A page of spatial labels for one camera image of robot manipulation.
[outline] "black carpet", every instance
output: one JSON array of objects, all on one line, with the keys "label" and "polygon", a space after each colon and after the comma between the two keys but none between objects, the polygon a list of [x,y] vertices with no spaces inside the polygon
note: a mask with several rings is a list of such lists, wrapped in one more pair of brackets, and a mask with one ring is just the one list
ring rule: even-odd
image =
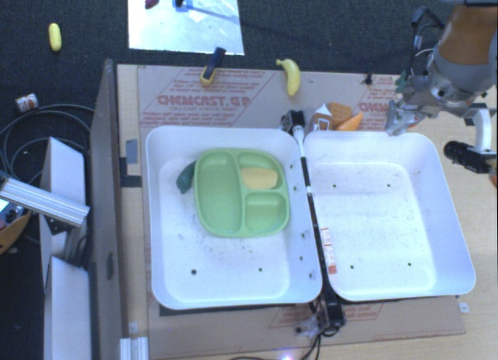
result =
[{"label": "black carpet", "polygon": [[[292,58],[304,71],[398,74],[408,60],[410,16],[421,5],[441,19],[434,0],[238,0],[245,56],[226,56],[227,68],[275,68]],[[50,51],[47,26],[61,27],[63,46]],[[0,130],[17,116],[13,100],[36,93],[40,105],[94,105],[103,61],[205,65],[206,55],[128,49],[127,0],[0,0]],[[84,112],[81,118],[90,122]],[[12,132],[8,154],[34,138],[59,135],[86,144],[77,126],[43,116]],[[23,152],[16,173],[30,179],[42,166],[44,144]],[[36,223],[28,228],[37,236]],[[26,237],[17,253],[0,256],[0,358],[43,357],[43,290],[38,246]]]}]

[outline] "small can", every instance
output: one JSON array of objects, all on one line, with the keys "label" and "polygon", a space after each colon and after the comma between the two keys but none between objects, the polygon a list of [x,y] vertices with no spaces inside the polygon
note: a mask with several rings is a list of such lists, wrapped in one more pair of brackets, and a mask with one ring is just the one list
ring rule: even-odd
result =
[{"label": "small can", "polygon": [[26,113],[27,111],[34,110],[38,108],[38,98],[34,93],[29,95],[18,97],[16,100],[17,109],[21,113]]}]

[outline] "green plate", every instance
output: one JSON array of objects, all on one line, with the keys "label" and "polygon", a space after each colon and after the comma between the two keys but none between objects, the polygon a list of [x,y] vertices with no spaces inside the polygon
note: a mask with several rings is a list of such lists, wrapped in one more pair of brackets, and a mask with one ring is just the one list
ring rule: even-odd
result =
[{"label": "green plate", "polygon": [[[250,189],[240,175],[243,168],[277,173],[270,189]],[[266,152],[213,149],[195,164],[195,205],[201,224],[225,237],[267,236],[289,221],[289,193],[279,162]]]}]

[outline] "dark green object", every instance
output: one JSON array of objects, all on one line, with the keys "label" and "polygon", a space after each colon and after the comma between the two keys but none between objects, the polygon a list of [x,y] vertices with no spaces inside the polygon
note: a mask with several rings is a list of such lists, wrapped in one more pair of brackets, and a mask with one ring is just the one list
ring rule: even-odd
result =
[{"label": "dark green object", "polygon": [[192,179],[194,178],[195,172],[195,163],[196,161],[188,164],[185,169],[181,171],[180,175],[177,178],[177,187],[180,189],[180,192],[182,194],[187,193],[188,189],[192,187]]}]

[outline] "tin can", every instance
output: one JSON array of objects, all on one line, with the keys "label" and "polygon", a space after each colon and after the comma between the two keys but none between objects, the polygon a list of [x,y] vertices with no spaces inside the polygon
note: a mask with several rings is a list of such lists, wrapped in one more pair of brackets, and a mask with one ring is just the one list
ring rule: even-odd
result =
[{"label": "tin can", "polygon": [[38,108],[38,98],[34,93],[30,93],[29,95],[18,97],[16,100],[17,109],[21,113],[26,113],[27,111],[34,110]]}]

